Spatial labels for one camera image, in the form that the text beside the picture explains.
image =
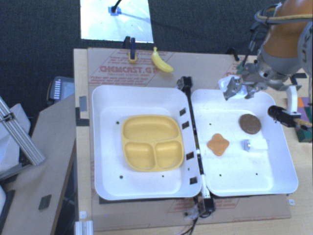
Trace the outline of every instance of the yellow divided plate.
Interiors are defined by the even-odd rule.
[[[165,115],[137,115],[122,125],[122,145],[129,166],[139,171],[166,171],[184,158],[178,124]]]

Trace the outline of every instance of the black carpet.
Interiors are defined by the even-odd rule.
[[[159,50],[244,54],[255,12],[284,0],[148,1]],[[0,0],[0,96],[36,115],[53,78],[73,77],[73,49],[86,47],[121,43],[80,39],[80,0]]]

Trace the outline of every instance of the white tray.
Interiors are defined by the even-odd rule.
[[[270,95],[258,92],[251,99],[225,101],[218,90],[196,90],[192,104],[205,172],[206,185],[217,196],[292,193],[298,179],[282,126],[267,114],[275,105]],[[254,135],[239,126],[243,114],[255,115],[261,130]],[[216,156],[206,144],[215,133],[230,142],[222,156]],[[267,150],[250,153],[243,141],[265,139]]]
[[[264,92],[254,98],[225,101],[218,90],[197,90],[192,94],[193,110],[201,150],[205,182],[217,196],[292,193],[298,179],[280,123],[268,116],[273,99]],[[243,114],[255,115],[261,130],[254,135],[241,130]],[[100,86],[92,94],[95,188],[104,199],[192,197],[201,189],[187,97],[174,88]],[[134,115],[160,114],[172,117],[180,126],[184,162],[174,170],[140,172],[126,162],[122,150],[123,121]],[[189,122],[183,129],[182,124]],[[230,145],[216,156],[206,144],[220,133]],[[243,141],[266,140],[268,149],[244,150]],[[194,157],[187,159],[187,154]]]
[[[192,197],[201,189],[195,141],[187,97],[174,88],[143,88],[104,85],[92,93],[95,188],[104,199]],[[172,117],[180,126],[184,158],[174,170],[140,172],[126,162],[122,150],[123,121],[134,115],[158,114]],[[189,127],[182,124],[189,122]]]

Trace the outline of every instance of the brown cookie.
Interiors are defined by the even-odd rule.
[[[256,116],[251,114],[242,115],[239,119],[239,125],[248,134],[256,134],[261,129],[261,122]]]

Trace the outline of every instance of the banana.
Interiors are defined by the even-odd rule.
[[[157,47],[153,48],[153,53],[152,53],[151,59],[152,59],[152,62],[154,63],[154,65],[156,67],[158,67],[161,71],[172,72],[174,70],[172,66],[170,66],[167,63],[165,63],[161,59],[160,55],[157,52]]]

